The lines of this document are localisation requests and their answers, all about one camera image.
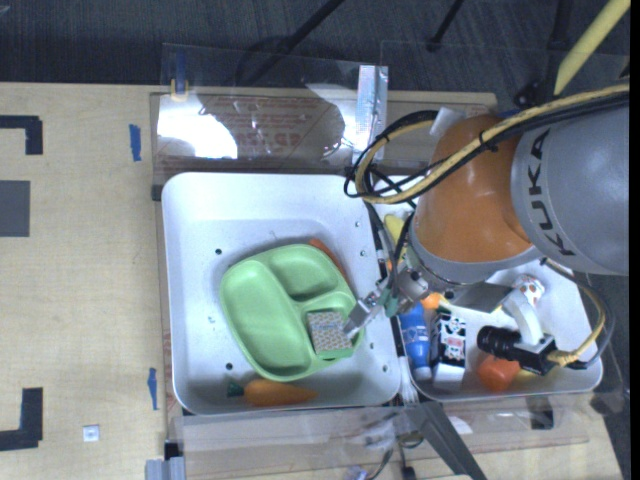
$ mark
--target gray square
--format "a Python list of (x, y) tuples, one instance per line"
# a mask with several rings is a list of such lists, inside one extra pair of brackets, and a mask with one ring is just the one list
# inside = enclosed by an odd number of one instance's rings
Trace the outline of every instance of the gray square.
[(30, 181), (0, 180), (0, 237), (29, 236)]

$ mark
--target white square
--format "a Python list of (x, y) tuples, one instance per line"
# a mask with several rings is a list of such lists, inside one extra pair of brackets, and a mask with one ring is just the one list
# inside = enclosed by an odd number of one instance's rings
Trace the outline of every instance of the white square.
[(82, 427), (82, 438), (85, 443), (100, 440), (100, 425), (87, 425)]

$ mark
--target wooden floor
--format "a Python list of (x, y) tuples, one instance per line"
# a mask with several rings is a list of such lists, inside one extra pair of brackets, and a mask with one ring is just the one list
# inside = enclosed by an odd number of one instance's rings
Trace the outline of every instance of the wooden floor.
[[(18, 427), (23, 388), (44, 390), (43, 440), (35, 449), (1, 452), (0, 478), (139, 479), (145, 461), (162, 456), (167, 422), (149, 144), (149, 95), (157, 90), (0, 84), (0, 114), (44, 122), (41, 156), (24, 154), (22, 130), (0, 130), (0, 179), (31, 182), (30, 236), (0, 238), (0, 429)], [(141, 130), (139, 162), (130, 124)], [(602, 420), (585, 416), (584, 424), (586, 443), (477, 460), (490, 478), (620, 478)], [(100, 426), (99, 441), (83, 441), (86, 425)], [(451, 474), (439, 459), (417, 469), (422, 477)], [(388, 468), (379, 478), (400, 477)]]

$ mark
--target black corner marker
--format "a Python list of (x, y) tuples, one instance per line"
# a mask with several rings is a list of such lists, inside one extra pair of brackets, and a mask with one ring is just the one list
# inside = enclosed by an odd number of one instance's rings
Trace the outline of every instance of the black corner marker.
[(37, 448), (42, 441), (42, 388), (22, 390), (20, 427), (0, 431), (0, 451)]
[(0, 128), (23, 128), (25, 135), (25, 155), (41, 155), (44, 148), (42, 143), (42, 121), (38, 116), (2, 116)]

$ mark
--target yellow pole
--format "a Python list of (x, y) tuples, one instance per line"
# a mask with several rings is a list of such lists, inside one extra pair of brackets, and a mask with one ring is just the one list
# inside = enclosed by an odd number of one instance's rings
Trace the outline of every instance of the yellow pole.
[(624, 13), (629, 10), (631, 0), (609, 0), (600, 13), (569, 51), (558, 69), (554, 96), (560, 94), (575, 74), (584, 65), (600, 43), (611, 32)]

